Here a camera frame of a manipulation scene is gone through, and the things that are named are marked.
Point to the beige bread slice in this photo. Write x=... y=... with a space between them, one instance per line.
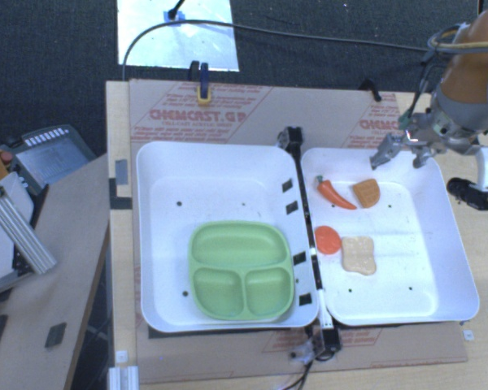
x=358 y=255

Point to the orange round slice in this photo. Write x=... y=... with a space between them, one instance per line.
x=327 y=240

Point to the orange carrot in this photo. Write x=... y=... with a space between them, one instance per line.
x=334 y=194

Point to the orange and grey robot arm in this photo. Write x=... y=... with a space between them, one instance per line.
x=469 y=67

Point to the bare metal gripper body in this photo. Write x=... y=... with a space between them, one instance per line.
x=431 y=130

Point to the green divided plate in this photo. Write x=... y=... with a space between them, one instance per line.
x=240 y=272

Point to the white plastic tray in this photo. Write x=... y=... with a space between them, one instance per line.
x=211 y=201
x=406 y=295

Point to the brown cardboard board red print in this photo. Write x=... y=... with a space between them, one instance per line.
x=244 y=112

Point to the thin black and white rod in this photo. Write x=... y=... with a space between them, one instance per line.
x=309 y=226

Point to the black cylinder on white bracket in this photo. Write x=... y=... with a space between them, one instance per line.
x=477 y=181

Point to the orange bread slice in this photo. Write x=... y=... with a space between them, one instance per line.
x=367 y=193

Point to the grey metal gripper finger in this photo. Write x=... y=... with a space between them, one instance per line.
x=422 y=157
x=384 y=152

